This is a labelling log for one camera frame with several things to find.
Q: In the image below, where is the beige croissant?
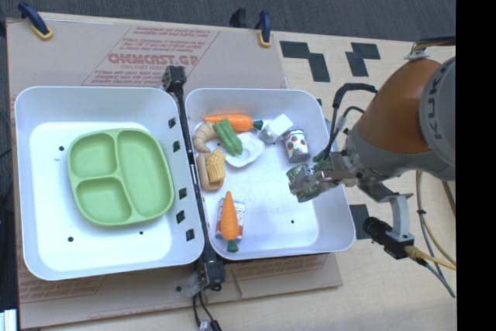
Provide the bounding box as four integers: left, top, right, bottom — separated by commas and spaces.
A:
192, 121, 220, 153

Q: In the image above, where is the green asparagus bundle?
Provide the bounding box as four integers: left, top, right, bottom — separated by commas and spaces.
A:
212, 117, 245, 157

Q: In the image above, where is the black cylinder on white bracket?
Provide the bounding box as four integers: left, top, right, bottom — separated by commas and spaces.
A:
362, 192, 415, 260

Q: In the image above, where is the beige hot dog bun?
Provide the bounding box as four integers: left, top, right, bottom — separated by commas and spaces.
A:
195, 152, 226, 193

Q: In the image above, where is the white cube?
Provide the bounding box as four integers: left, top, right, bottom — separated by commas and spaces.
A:
267, 112, 295, 137

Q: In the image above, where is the white plastic tray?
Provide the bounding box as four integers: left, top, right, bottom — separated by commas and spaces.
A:
184, 88, 357, 262
14, 85, 206, 281

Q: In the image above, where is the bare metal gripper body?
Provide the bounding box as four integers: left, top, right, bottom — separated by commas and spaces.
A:
316, 150, 360, 190

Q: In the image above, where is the white fried egg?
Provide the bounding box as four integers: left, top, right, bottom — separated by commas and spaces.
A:
215, 130, 266, 169

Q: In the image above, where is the white can with strawberry print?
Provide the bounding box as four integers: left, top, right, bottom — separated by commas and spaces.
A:
282, 129, 312, 164

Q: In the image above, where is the small green can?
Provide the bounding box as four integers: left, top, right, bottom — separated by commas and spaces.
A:
285, 163, 313, 193

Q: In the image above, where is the green divided plate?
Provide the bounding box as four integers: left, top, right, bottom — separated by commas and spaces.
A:
67, 127, 176, 227

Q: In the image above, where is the brown cardboard board red print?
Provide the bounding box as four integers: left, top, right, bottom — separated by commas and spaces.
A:
5, 13, 344, 330

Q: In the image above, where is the black block with thin wires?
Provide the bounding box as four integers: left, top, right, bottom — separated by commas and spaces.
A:
161, 65, 188, 93
196, 258, 227, 287

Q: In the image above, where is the small silver can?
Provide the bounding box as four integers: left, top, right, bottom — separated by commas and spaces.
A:
258, 126, 278, 145

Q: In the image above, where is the orange carrot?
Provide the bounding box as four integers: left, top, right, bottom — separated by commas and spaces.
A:
203, 113, 264, 133
219, 190, 241, 254

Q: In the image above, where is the yellow corn cob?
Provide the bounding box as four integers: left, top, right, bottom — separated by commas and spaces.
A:
205, 148, 227, 184

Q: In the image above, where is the thin black and white rod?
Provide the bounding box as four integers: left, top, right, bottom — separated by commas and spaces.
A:
172, 83, 215, 264

